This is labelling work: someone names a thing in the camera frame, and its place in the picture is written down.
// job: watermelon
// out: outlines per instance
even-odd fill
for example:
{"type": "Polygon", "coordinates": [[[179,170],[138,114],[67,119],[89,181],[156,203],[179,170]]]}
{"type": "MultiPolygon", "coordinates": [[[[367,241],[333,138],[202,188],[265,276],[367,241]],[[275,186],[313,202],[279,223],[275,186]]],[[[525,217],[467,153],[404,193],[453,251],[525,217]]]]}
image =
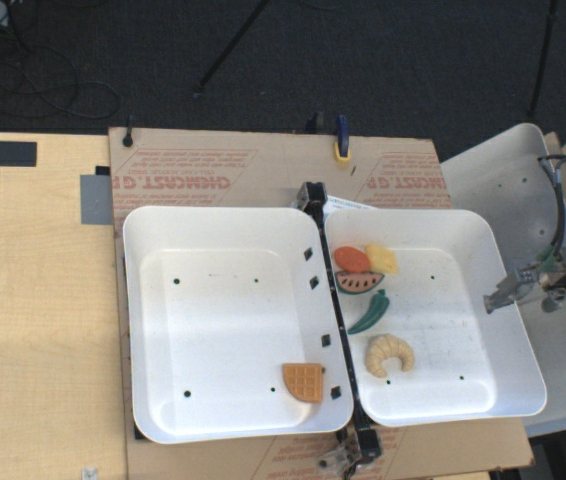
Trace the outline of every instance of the watermelon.
{"type": "Polygon", "coordinates": [[[345,293],[365,293],[377,286],[385,274],[378,272],[346,272],[341,270],[336,273],[336,285],[345,293]]]}

